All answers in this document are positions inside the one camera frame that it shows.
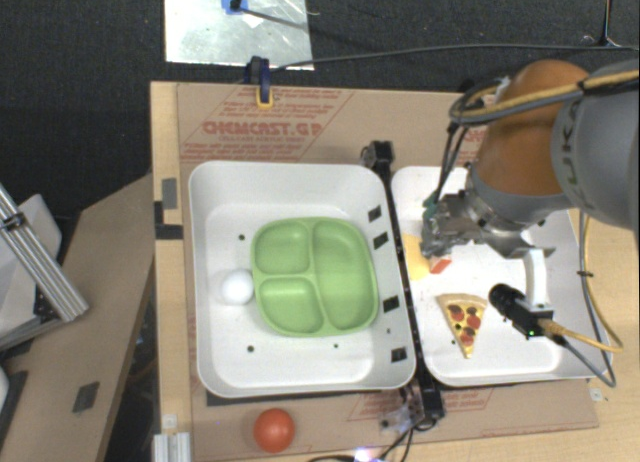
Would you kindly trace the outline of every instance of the egg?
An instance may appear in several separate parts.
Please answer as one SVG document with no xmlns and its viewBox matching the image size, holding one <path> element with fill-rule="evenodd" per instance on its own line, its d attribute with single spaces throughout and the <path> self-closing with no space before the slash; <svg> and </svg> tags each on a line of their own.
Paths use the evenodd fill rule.
<svg viewBox="0 0 640 462">
<path fill-rule="evenodd" d="M 296 428 L 291 416 L 282 409 L 268 409 L 258 416 L 253 425 L 253 438 L 268 453 L 286 450 Z"/>
<path fill-rule="evenodd" d="M 253 297 L 253 276 L 243 268 L 233 270 L 222 281 L 220 295 L 225 304 L 242 306 Z"/>
</svg>

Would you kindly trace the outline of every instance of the green plate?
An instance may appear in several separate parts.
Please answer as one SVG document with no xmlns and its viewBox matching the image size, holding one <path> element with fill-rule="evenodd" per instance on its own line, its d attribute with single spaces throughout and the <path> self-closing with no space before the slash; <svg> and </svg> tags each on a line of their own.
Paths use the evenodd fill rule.
<svg viewBox="0 0 640 462">
<path fill-rule="evenodd" d="M 367 242 L 344 220 L 271 222 L 253 238 L 251 265 L 260 314 L 281 334 L 347 334 L 378 314 Z"/>
</svg>

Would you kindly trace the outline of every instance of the pizza slice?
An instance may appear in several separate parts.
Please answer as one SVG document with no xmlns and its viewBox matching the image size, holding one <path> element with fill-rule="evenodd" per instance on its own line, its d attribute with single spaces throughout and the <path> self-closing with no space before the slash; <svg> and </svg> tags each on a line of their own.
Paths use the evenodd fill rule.
<svg viewBox="0 0 640 462">
<path fill-rule="evenodd" d="M 465 358 L 471 357 L 487 301 L 466 293 L 450 293 L 437 297 L 449 328 Z"/>
</svg>

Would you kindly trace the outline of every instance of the metal plate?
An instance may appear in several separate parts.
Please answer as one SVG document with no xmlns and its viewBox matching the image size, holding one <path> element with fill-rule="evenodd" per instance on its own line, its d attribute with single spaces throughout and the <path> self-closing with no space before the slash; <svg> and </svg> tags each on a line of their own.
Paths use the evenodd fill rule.
<svg viewBox="0 0 640 462">
<path fill-rule="evenodd" d="M 223 0 L 165 0 L 167 61 L 244 66 L 258 55 L 275 67 L 312 58 L 305 0 L 246 1 L 230 13 Z"/>
</svg>

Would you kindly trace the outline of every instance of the blue clamp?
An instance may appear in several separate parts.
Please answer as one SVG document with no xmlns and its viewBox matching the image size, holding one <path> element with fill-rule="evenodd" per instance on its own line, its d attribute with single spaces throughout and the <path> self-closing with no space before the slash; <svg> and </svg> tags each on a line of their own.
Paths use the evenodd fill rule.
<svg viewBox="0 0 640 462">
<path fill-rule="evenodd" d="M 258 108 L 271 108 L 273 106 L 269 59 L 251 57 L 251 60 L 244 68 L 244 83 L 259 85 L 256 89 L 256 104 Z"/>
</svg>

